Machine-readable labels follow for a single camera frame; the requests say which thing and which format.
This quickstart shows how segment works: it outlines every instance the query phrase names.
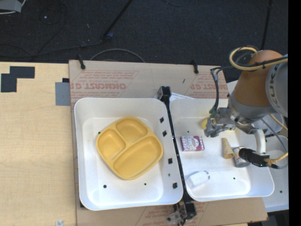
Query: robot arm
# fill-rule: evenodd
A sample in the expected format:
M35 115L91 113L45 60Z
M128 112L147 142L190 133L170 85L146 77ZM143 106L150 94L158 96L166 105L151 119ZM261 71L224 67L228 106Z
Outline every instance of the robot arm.
M236 64L232 57L239 50L252 50L254 55L247 65ZM247 149L240 152L257 166L266 166L265 128L255 128L253 124L265 115L280 113L288 117L287 106L287 55L272 50L257 51L252 47L235 49L230 54L230 63L243 70L229 97L226 108L217 108L207 119L205 135L216 137L225 130L238 128L247 134L255 134L257 151Z

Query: wooden surface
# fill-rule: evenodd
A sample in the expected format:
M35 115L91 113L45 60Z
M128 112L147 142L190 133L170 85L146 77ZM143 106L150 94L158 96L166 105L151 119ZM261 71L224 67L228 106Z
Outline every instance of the wooden surface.
M17 92L0 93L0 225L76 225L70 106L55 105L55 82L67 64L35 66L35 79L17 79Z

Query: yellow plate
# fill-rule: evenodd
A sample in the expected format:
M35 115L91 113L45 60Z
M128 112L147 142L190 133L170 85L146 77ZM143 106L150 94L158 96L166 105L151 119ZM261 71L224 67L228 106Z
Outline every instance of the yellow plate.
M109 168L125 180L141 176L163 155L157 136L135 117L124 117L101 131L96 148Z

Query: cardboard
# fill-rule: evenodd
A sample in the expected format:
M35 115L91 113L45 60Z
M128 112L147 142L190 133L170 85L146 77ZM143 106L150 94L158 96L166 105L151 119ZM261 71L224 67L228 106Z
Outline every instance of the cardboard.
M172 205L134 207L118 210L91 211L80 206L74 105L83 97L153 98L161 86L170 86L173 93L192 98L215 98L216 90L210 69L215 66L169 65L125 62L69 61L71 113L73 131L76 209L78 226L169 225L166 215ZM225 78L219 73L220 98L227 98ZM262 198L194 202L197 215L187 220L188 226L217 226L268 219Z

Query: black clip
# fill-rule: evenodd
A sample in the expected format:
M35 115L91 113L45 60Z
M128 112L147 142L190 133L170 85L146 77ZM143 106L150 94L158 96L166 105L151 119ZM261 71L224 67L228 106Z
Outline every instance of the black clip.
M81 55L80 55L80 54L77 54L77 55L76 55L76 59L79 60L79 62L80 62L80 68L81 68L82 70L84 70L84 69L86 68L86 66L84 65L83 58L81 57Z
M189 64L193 65L193 67L194 67L194 73L198 74L198 65L197 65L197 62L193 59Z

